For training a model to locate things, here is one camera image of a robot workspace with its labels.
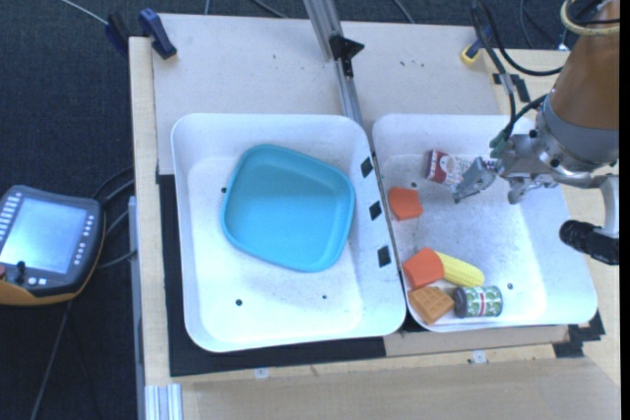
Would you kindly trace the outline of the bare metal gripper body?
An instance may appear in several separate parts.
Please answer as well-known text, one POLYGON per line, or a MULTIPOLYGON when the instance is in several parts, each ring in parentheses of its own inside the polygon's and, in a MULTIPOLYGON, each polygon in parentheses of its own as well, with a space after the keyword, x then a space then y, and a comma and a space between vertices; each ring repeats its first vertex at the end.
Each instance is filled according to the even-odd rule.
POLYGON ((593 182, 590 162, 576 157, 550 134, 539 130, 513 135, 496 169, 512 192, 560 184, 588 188, 593 182))

